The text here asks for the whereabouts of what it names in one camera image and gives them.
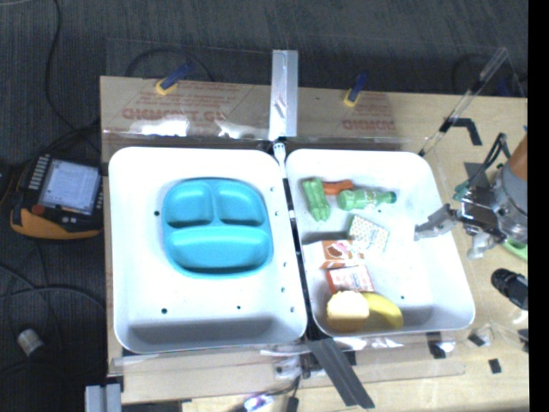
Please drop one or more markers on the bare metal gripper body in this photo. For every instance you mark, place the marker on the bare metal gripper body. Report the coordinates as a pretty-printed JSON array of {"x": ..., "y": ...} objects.
[{"x": 484, "y": 213}]

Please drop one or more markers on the yellow toy bread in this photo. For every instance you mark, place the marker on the yellow toy bread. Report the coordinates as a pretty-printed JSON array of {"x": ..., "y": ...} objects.
[{"x": 346, "y": 311}]

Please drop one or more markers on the orange packet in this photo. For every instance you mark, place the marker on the orange packet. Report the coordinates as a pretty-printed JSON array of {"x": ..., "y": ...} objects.
[{"x": 349, "y": 279}]

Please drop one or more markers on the black cylinder on white bracket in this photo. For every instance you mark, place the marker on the black cylinder on white bracket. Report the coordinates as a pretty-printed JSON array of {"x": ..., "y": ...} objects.
[{"x": 510, "y": 288}]

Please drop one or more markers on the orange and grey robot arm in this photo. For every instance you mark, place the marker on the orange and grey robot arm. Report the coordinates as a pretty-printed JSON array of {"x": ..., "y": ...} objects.
[{"x": 517, "y": 174}]

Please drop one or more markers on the yellow banana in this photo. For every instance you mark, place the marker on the yellow banana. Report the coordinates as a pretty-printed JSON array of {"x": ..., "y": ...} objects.
[{"x": 386, "y": 313}]

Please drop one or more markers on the white patterned packet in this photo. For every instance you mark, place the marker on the white patterned packet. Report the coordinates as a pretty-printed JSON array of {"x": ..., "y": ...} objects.
[{"x": 369, "y": 232}]

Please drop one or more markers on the green toy asparagus bundle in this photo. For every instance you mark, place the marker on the green toy asparagus bundle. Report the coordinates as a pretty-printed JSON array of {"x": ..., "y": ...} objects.
[{"x": 316, "y": 200}]

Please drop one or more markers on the thin black and white rod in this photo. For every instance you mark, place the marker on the thin black and white rod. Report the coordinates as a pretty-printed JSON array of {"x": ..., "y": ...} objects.
[{"x": 292, "y": 213}]

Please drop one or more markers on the grey metal cylinder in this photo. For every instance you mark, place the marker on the grey metal cylinder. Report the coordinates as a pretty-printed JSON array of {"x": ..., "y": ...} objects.
[{"x": 30, "y": 341}]

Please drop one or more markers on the blue divided plate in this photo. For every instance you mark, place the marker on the blue divided plate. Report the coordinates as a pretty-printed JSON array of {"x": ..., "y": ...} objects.
[{"x": 218, "y": 247}]

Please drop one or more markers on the brown board with red print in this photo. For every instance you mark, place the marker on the brown board with red print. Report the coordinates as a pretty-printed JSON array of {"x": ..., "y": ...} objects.
[{"x": 128, "y": 101}]

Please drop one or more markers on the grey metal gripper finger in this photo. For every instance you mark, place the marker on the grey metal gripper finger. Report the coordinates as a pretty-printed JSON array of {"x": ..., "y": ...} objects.
[
  {"x": 437, "y": 223},
  {"x": 479, "y": 245}
]

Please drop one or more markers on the white plastic tray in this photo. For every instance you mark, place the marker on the white plastic tray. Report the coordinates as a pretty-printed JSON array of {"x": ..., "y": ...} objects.
[
  {"x": 141, "y": 281},
  {"x": 429, "y": 281}
]

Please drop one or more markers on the orange and white carton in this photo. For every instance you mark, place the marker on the orange and white carton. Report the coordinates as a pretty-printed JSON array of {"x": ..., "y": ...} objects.
[{"x": 339, "y": 251}]

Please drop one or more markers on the green plastic bottle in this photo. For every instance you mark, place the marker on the green plastic bottle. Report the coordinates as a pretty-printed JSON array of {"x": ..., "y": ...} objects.
[{"x": 360, "y": 199}]

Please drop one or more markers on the orange toy carrot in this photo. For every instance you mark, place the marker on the orange toy carrot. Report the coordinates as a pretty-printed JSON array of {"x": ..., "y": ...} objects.
[{"x": 336, "y": 186}]

